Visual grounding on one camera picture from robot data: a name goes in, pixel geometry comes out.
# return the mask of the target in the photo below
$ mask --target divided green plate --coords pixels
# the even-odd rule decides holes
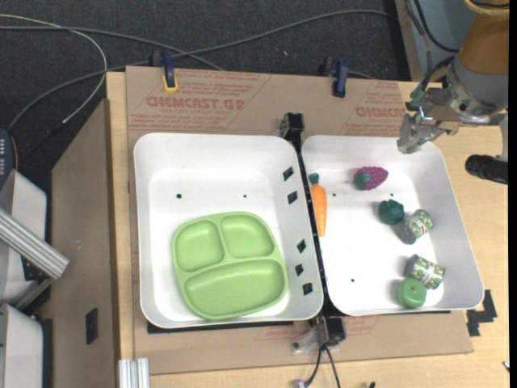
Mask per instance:
[[[185,301],[210,320],[266,309],[288,287],[278,244],[252,213],[214,214],[181,225],[172,255]]]

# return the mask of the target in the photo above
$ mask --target green can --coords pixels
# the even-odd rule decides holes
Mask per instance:
[[[406,216],[397,228],[397,235],[405,244],[413,244],[434,226],[431,215],[422,209]]]
[[[412,255],[406,264],[404,276],[419,280],[428,289],[436,289],[442,283],[445,268],[419,255]]]

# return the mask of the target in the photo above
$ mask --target orange carrot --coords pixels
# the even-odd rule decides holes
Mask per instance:
[[[316,173],[309,175],[309,181],[313,185],[310,195],[313,198],[314,216],[316,217],[317,233],[320,237],[325,235],[326,226],[326,192],[318,183],[320,176]]]

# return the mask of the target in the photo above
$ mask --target blue clamp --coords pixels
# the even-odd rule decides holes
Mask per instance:
[[[332,95],[340,98],[345,97],[345,85],[347,83],[350,64],[346,59],[338,59],[336,64],[336,81],[332,85]]]
[[[176,92],[178,90],[178,80],[174,74],[174,62],[168,50],[162,50],[162,64],[165,73],[162,76],[163,87],[166,92]]]

